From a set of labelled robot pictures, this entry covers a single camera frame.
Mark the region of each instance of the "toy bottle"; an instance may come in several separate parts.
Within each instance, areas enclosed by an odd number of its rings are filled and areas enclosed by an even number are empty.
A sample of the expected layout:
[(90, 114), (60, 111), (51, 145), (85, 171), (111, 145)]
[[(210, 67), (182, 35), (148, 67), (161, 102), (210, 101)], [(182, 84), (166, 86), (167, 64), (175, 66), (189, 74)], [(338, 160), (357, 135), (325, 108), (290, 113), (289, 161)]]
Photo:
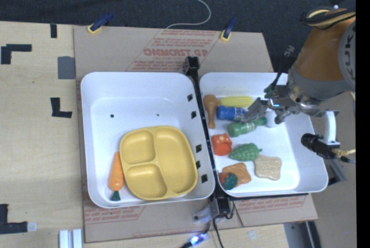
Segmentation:
[(259, 125), (265, 125), (266, 123), (267, 123), (267, 119), (265, 117), (260, 117), (253, 121), (248, 121), (246, 123), (237, 121), (237, 122), (234, 122), (228, 125), (227, 131), (230, 137), (238, 137), (240, 134), (247, 134), (249, 132), (252, 132)]
[(243, 108), (220, 105), (217, 107), (216, 117), (219, 120), (238, 121), (246, 112)]

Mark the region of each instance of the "black cable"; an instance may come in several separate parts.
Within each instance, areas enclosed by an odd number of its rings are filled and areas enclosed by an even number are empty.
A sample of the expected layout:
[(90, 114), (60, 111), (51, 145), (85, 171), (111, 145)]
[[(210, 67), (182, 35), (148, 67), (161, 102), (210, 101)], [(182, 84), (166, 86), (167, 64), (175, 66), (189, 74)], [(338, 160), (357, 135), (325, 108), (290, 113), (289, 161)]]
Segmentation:
[[(210, 221), (207, 222), (207, 226), (206, 226), (206, 229), (204, 230), (204, 232), (202, 233), (203, 235), (207, 234), (208, 231), (209, 231), (209, 228), (210, 228)], [(183, 246), (181, 246), (181, 248), (189, 248), (189, 247), (192, 247), (193, 245), (190, 243), (190, 242), (187, 242), (185, 243)]]
[(345, 156), (341, 156), (339, 159), (340, 159), (342, 162), (348, 162), (348, 163), (350, 163), (350, 164), (355, 164), (355, 163), (356, 163), (356, 161), (355, 161), (355, 160), (350, 160), (349, 158), (347, 158), (347, 157), (345, 157)]
[(232, 219), (232, 217), (234, 216), (235, 210), (236, 210), (236, 207), (235, 207), (235, 203), (233, 202), (233, 203), (232, 203), (231, 213), (230, 213), (230, 215), (229, 215), (229, 216), (227, 216), (227, 215), (225, 216), (225, 217), (226, 217), (226, 219)]
[(313, 9), (301, 16), (300, 21), (307, 26), (313, 26), (320, 30), (326, 30), (335, 24), (348, 20), (356, 16), (355, 10), (343, 10), (340, 12), (330, 13), (332, 9), (324, 7)]
[(220, 238), (219, 231), (218, 231), (218, 229), (217, 229), (216, 218), (214, 218), (212, 221), (213, 221), (213, 227), (214, 227), (214, 230), (216, 231), (216, 234), (217, 234), (217, 237), (218, 237), (218, 239), (219, 239), (219, 242), (220, 242), (221, 248), (224, 248), (224, 246), (222, 245), (222, 241), (221, 241), (221, 238)]

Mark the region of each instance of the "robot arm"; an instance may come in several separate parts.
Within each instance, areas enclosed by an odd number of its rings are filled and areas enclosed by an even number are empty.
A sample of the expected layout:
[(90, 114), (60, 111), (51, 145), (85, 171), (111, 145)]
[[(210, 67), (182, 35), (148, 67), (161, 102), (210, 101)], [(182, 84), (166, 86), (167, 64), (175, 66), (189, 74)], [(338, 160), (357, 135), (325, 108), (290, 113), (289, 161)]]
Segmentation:
[(335, 116), (339, 112), (320, 109), (320, 104), (343, 92), (355, 92), (356, 13), (318, 9), (302, 20), (313, 29), (288, 73), (287, 83), (277, 85), (281, 75), (278, 73), (264, 90), (265, 99), (258, 98), (242, 121), (256, 119), (267, 109), (275, 111), (276, 124), (297, 113), (323, 117), (323, 135), (305, 134), (301, 142), (321, 157), (332, 159), (338, 157), (336, 151), (340, 147), (335, 139)]

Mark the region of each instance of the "toy carrot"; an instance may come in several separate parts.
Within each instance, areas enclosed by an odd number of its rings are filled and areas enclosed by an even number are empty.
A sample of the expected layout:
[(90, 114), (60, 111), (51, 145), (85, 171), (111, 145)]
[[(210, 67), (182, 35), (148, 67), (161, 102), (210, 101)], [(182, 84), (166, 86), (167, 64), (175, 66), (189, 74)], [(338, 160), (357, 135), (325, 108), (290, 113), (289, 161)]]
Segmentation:
[(123, 169), (120, 159), (120, 153), (117, 151), (114, 154), (112, 168), (110, 170), (109, 175), (109, 188), (114, 191), (112, 197), (110, 198), (112, 201), (119, 201), (120, 193), (119, 190), (123, 187), (124, 184), (124, 177), (123, 177)]

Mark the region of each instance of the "plastic vegetable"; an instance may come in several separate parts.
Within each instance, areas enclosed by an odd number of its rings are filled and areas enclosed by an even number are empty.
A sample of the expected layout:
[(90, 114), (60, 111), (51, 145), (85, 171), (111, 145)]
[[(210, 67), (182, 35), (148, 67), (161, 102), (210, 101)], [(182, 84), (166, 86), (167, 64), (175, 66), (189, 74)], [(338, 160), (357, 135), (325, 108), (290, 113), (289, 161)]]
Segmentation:
[(117, 151), (113, 157), (108, 183), (109, 188), (114, 191), (112, 197), (110, 198), (112, 201), (121, 200), (119, 190), (123, 187), (123, 185), (123, 168), (121, 164), (120, 153)]
[(219, 173), (219, 179), (222, 187), (226, 190), (233, 189), (238, 183), (238, 177), (231, 172), (221, 172)]
[(249, 107), (253, 103), (250, 96), (229, 96), (220, 98), (220, 105), (234, 107)]
[(246, 143), (230, 152), (229, 158), (241, 162), (254, 161), (261, 151), (254, 143)]
[(217, 156), (227, 156), (231, 152), (232, 141), (226, 133), (213, 135), (211, 143), (213, 152)]

